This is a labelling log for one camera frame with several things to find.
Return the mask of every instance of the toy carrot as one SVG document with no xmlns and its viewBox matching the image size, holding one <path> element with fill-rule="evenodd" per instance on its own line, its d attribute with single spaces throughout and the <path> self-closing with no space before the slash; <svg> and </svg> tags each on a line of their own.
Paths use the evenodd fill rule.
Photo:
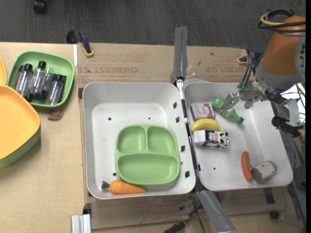
<svg viewBox="0 0 311 233">
<path fill-rule="evenodd" d="M 249 157 L 248 152 L 244 151 L 242 153 L 242 156 L 241 156 L 241 165 L 242 165 L 242 171 L 243 171 L 245 178 L 248 181 L 252 181 L 254 179 L 254 175 L 252 174 L 251 170 L 249 169 L 248 157 Z"/>
<path fill-rule="evenodd" d="M 110 190 L 115 194 L 130 194 L 130 193 L 142 193 L 146 192 L 146 190 L 137 185 L 129 184 L 123 181 L 115 180 L 110 184 L 103 181 L 102 189 L 110 188 Z"/>
</svg>

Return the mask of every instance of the green bottle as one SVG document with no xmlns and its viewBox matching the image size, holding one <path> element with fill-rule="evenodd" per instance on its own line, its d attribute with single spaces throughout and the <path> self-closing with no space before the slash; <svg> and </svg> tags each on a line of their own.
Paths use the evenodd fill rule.
<svg viewBox="0 0 311 233">
<path fill-rule="evenodd" d="M 229 120 L 232 120 L 232 121 L 235 121 L 237 122 L 238 124 L 242 124 L 243 121 L 244 121 L 244 118 L 239 116 L 237 114 L 237 112 L 235 111 L 235 109 L 233 108 L 230 108 L 230 109 L 227 109 L 226 111 L 224 112 L 221 112 L 220 111 L 220 106 L 222 106 L 224 103 L 224 100 L 220 97 L 217 97 L 216 100 L 213 102 L 213 108 L 215 111 L 219 112 L 219 113 L 222 113 L 224 117 L 228 118 Z"/>
</svg>

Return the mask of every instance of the tin can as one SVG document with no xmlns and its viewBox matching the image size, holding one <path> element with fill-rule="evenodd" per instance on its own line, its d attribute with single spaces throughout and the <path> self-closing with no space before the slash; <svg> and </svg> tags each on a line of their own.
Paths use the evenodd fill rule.
<svg viewBox="0 0 311 233">
<path fill-rule="evenodd" d="M 254 180 L 256 182 L 262 182 L 265 179 L 271 177 L 276 173 L 276 170 L 271 162 L 264 162 L 263 164 L 253 167 L 251 169 L 252 174 L 254 175 Z"/>
</svg>

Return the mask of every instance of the wooden table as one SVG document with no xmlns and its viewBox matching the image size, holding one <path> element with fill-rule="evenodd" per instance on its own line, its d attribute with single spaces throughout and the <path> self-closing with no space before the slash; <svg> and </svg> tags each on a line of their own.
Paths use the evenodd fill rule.
<svg viewBox="0 0 311 233">
<path fill-rule="evenodd" d="M 74 48 L 74 45 L 69 44 L 2 42 L 0 54 L 9 73 L 14 60 L 23 51 L 50 52 L 76 63 Z M 86 190 L 77 68 L 72 92 L 63 109 L 64 115 L 61 120 L 51 121 L 48 120 L 47 109 L 36 108 L 41 119 L 40 140 L 18 160 L 0 169 L 1 233 L 69 233 L 71 216 L 82 214 L 86 203 Z M 281 188 L 280 194 L 284 198 L 287 210 L 293 212 L 294 206 L 286 188 Z M 269 219 L 268 211 L 245 215 L 239 213 L 231 215 L 230 219 L 240 233 L 284 232 L 284 228 Z M 216 232 L 208 218 L 203 216 L 202 222 L 207 232 Z M 107 228 L 94 232 L 158 233 L 172 225 L 172 222 L 163 222 Z M 193 219 L 183 232 L 200 233 L 203 230 L 199 220 Z"/>
</svg>

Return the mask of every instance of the gray floor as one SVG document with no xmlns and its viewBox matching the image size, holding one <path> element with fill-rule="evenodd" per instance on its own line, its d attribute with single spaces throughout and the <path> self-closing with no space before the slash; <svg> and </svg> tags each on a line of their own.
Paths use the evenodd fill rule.
<svg viewBox="0 0 311 233">
<path fill-rule="evenodd" d="M 188 27 L 189 46 L 264 52 L 272 32 L 257 29 L 267 9 L 306 15 L 306 0 L 0 0 L 0 41 L 66 43 L 68 30 L 90 42 L 173 45 L 174 29 Z"/>
</svg>

